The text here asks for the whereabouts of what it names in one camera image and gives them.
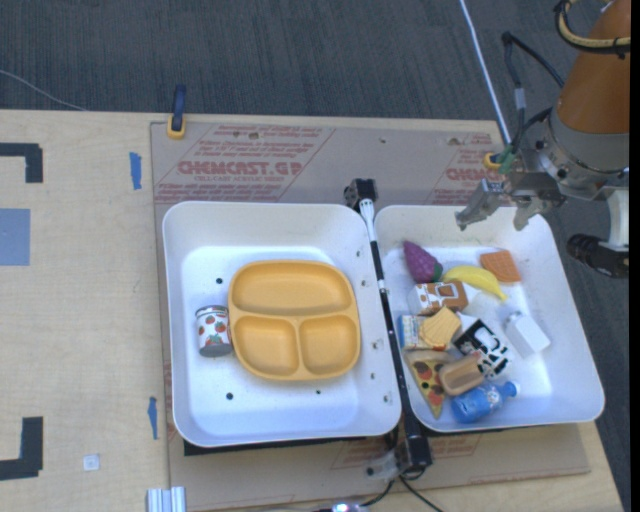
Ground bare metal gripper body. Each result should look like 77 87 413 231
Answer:
502 147 630 207

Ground orange waffle biscuit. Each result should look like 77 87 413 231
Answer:
479 250 523 284

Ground yellow banana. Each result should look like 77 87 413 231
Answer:
440 265 509 304

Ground purple grapes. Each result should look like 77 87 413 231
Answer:
402 240 444 285

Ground brown and white carton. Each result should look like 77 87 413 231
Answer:
406 280 470 316

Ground white bottle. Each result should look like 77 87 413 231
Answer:
502 310 552 360

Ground yellow bread slice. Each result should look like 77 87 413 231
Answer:
418 306 463 351

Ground thin black and white rod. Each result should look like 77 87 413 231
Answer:
358 197 424 441

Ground black and white carton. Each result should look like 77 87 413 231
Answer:
452 318 514 381

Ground colourful small packet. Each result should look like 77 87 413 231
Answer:
397 313 427 351

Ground brown hot dog bun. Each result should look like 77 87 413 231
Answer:
437 351 486 398

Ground pizza slice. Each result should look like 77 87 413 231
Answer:
402 348 451 420

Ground white plastic tray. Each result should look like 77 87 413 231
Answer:
161 200 403 449
373 203 606 434

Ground brown cardboard board red print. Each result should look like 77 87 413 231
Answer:
149 119 592 506

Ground blue plastic bottle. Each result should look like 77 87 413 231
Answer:
450 380 522 425

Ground yellow divided plate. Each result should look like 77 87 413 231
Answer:
227 259 362 382

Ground white can with strawberry print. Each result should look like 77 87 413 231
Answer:
194 305 234 358

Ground black cylinder on white bracket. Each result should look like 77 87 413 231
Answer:
566 188 630 279

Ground black block with thin wires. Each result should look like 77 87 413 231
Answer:
343 177 379 208
399 432 434 471

